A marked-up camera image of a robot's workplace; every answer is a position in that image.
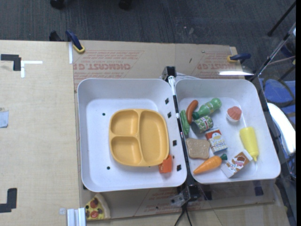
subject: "yellow bottle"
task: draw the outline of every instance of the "yellow bottle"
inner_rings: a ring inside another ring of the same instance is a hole
[[[245,149],[257,161],[259,155],[256,134],[253,127],[245,127],[239,131],[240,138],[244,144]]]

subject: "chair caster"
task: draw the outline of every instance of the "chair caster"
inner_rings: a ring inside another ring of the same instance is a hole
[[[119,7],[123,10],[129,10],[132,0],[120,0]]]
[[[54,8],[61,9],[63,8],[64,0],[50,0],[50,4]]]

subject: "pizza slice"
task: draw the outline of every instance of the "pizza slice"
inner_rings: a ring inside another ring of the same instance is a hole
[[[86,220],[95,221],[101,219],[110,219],[110,208],[104,197],[97,193],[86,205]]]

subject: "brown sausage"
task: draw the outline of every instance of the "brown sausage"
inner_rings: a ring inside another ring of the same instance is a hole
[[[198,101],[193,100],[187,107],[186,117],[187,117],[187,121],[189,124],[191,124],[191,122],[192,122],[192,112],[196,109],[197,106],[198,106]]]

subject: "toy bread slice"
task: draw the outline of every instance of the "toy bread slice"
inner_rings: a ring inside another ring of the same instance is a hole
[[[201,139],[186,139],[186,146],[190,158],[200,158],[206,160],[209,158],[210,143]]]
[[[110,208],[104,197],[97,193],[86,205],[86,220],[96,221],[102,219],[110,219]]]

